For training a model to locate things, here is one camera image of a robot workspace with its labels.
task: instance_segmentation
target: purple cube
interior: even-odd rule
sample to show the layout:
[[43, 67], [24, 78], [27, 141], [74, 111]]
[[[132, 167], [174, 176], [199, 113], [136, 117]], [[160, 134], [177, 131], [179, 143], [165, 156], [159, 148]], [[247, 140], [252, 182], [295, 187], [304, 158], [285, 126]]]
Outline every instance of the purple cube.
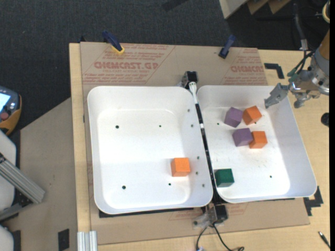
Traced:
[[224, 123], [235, 128], [237, 127], [242, 121], [243, 111], [231, 107], [225, 117]]
[[250, 128], [236, 129], [232, 134], [232, 138], [234, 139], [236, 147], [249, 145], [253, 140]]

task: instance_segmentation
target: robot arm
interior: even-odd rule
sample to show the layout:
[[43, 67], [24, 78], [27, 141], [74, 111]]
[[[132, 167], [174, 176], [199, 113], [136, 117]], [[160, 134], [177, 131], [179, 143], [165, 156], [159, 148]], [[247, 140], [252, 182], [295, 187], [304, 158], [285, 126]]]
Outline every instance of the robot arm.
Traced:
[[[325, 8], [330, 6], [330, 1], [325, 5]], [[301, 44], [306, 45], [304, 38], [301, 39]], [[295, 108], [300, 108], [304, 105], [305, 100], [318, 98], [321, 94], [329, 96], [329, 47], [330, 47], [330, 30], [328, 30], [322, 43], [314, 52], [306, 54], [304, 49], [304, 58], [294, 67], [287, 76], [290, 77], [288, 85], [278, 83], [270, 92], [270, 97], [265, 99], [265, 107], [279, 103], [283, 100], [288, 92], [295, 95]], [[310, 65], [307, 70], [303, 70], [305, 61], [311, 57]]]

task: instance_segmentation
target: cardboard sheet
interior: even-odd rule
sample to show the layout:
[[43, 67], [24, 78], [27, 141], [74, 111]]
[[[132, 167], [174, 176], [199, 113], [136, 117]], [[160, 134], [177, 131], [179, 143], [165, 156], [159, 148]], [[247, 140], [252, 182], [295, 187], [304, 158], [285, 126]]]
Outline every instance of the cardboard sheet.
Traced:
[[[105, 43], [81, 42], [84, 119], [88, 120], [87, 94], [99, 85], [175, 86], [186, 71], [197, 71], [203, 85], [267, 85], [257, 49], [230, 48], [226, 59], [221, 47], [122, 44], [122, 55]], [[93, 198], [91, 136], [85, 122], [86, 155], [90, 194], [91, 230], [98, 244], [113, 244], [198, 235], [192, 219], [201, 209], [108, 218], [99, 217]], [[303, 199], [227, 204], [229, 219], [221, 232], [257, 230], [309, 224]]]

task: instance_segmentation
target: blue clamp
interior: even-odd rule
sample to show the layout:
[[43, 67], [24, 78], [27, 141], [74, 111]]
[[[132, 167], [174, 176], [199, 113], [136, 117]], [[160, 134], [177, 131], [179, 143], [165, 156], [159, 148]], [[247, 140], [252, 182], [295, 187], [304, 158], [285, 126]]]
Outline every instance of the blue clamp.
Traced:
[[226, 42], [225, 46], [221, 49], [219, 56], [225, 59], [229, 53], [229, 48], [232, 46], [236, 37], [234, 35], [229, 36], [228, 41]]
[[111, 48], [119, 54], [122, 54], [125, 49], [120, 45], [117, 38], [108, 31], [103, 31], [104, 42], [111, 44]]

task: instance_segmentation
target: green cube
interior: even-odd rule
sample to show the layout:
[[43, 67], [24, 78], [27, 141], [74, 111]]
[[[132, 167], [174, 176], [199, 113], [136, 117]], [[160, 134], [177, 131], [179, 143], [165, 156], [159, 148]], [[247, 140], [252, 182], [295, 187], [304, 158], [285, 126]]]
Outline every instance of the green cube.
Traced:
[[218, 188], [221, 187], [229, 187], [234, 183], [234, 177], [232, 175], [231, 168], [227, 169], [219, 169], [214, 173], [216, 186]]

